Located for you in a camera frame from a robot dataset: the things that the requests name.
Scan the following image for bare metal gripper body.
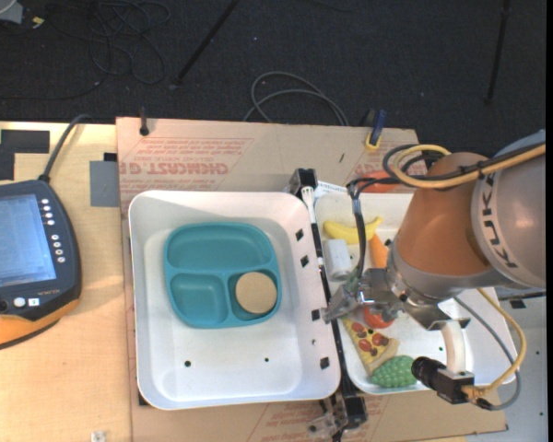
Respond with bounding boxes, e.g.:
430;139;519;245
357;267;428;322

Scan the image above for red tomato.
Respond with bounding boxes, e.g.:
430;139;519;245
362;305;395;331

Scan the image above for orange carrot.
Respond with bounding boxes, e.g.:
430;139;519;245
369;233;391;271

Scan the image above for pizza slice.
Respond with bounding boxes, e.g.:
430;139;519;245
341;317;401;378

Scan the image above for white can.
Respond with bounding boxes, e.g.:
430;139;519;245
324;238;354;282

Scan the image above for white plastic tray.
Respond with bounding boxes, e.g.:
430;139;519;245
313;191;520;396
127;190;343;411

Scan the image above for yellow banana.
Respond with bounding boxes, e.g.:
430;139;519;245
323;215;384;246

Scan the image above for green grapes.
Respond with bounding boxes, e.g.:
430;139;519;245
369;355;418;390

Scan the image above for round tan biscuit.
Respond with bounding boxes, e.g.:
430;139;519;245
234;270;279;316

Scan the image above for orange red round thing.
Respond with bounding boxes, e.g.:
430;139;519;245
359;169;403;193

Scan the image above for teal divided plate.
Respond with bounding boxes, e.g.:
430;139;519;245
162;221;284;330

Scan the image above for brown cardboard board red print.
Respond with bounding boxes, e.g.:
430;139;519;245
114;116;510;442

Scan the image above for black cylinder on white bracket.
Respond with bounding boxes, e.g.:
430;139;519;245
410;318;476;405

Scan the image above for black block with thin wires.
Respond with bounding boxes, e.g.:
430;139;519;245
288;168;318;197
339;394;370;428

